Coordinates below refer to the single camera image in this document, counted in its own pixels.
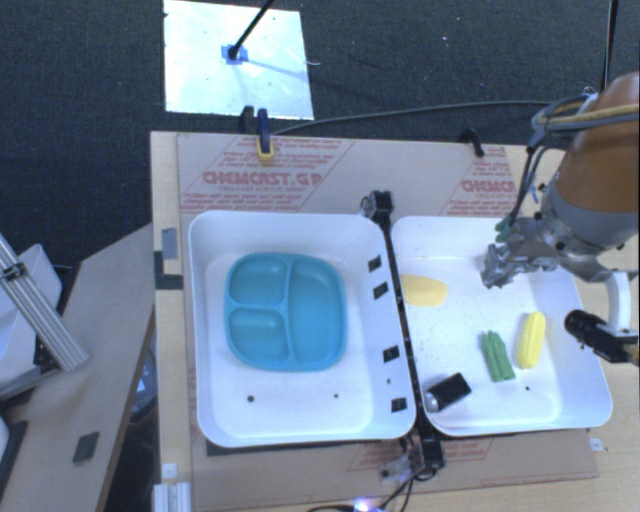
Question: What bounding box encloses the blue divided plate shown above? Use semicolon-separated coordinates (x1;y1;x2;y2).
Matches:
223;252;349;373

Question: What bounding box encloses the black block with thin wires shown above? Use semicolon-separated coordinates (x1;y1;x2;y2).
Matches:
418;435;446;472
360;189;397;220

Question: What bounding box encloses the brown cardboard board red print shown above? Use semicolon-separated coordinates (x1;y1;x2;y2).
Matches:
175;132;601;503

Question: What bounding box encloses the black and silver small box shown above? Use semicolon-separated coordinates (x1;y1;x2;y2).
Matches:
424;371;473;414

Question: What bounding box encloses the black cylinder on white bracket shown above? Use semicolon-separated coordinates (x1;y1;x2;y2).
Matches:
564;269;640;365

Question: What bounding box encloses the green toy asparagus bundle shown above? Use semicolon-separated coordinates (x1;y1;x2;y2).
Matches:
480;329;517;384

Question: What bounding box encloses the white plastic tray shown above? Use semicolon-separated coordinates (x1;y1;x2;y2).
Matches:
389;215;615;438
187;209;418;448

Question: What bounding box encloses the thin black and white rod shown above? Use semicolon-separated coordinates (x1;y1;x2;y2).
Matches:
378;212;434;442

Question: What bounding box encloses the yellow toy corn cob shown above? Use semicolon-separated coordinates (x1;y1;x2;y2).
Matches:
516;311;548;370

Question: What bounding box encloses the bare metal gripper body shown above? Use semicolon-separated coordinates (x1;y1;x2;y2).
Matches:
501;217;617;277

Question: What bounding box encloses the yellow oval toy food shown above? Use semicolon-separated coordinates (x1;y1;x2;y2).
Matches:
399;273;449;309

